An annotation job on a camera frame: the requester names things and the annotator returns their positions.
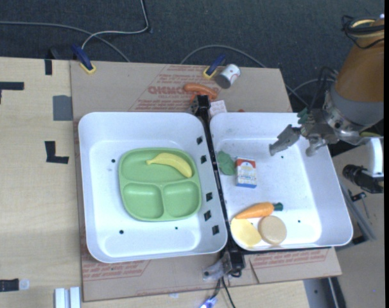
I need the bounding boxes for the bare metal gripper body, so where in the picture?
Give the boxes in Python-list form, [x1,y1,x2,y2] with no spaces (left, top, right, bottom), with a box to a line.
[299,103,371,146]

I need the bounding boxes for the white plastic tray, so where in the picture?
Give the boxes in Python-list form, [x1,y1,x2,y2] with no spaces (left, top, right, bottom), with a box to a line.
[209,111,354,252]
[78,111,229,264]

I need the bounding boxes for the white, red and blue carton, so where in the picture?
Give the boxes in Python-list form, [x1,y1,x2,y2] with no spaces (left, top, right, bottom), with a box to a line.
[235,157,258,189]

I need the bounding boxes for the green broccoli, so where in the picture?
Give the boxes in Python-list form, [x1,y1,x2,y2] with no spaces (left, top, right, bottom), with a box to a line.
[216,150,238,176]

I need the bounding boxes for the white and red packet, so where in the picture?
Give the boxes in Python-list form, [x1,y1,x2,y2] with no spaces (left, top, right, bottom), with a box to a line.
[209,99,228,116]

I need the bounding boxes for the thin black rod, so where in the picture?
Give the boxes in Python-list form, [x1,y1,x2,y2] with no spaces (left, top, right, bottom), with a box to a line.
[199,106,239,261]

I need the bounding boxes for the orange carrot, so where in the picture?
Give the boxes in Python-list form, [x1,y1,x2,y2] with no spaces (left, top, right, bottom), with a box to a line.
[234,201,284,221]

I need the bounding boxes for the beige round biscuit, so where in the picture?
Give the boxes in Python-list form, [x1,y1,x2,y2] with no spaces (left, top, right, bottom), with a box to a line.
[257,215,288,246]

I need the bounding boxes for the orange sausage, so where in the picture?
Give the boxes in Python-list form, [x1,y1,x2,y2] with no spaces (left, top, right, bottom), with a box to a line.
[183,82,219,100]

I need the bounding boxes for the yellow cheese slice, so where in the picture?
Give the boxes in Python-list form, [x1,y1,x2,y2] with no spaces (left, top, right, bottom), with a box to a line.
[230,217,263,248]

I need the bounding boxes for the yellow banana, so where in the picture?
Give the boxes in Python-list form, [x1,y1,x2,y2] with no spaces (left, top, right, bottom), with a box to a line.
[145,152,194,179]

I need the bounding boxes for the green divided plate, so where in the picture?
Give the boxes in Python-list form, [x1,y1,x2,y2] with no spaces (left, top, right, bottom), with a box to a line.
[118,147,203,223]

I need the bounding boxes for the brown cardboard board, red print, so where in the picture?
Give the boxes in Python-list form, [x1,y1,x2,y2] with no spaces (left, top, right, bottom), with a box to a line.
[69,59,343,303]

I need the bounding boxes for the black cylinder on white bracket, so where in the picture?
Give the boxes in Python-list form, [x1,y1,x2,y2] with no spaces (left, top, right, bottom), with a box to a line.
[341,136,385,194]

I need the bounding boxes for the black block with thin wires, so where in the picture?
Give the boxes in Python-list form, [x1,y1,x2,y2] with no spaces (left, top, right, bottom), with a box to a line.
[225,250,247,278]
[190,94,212,117]

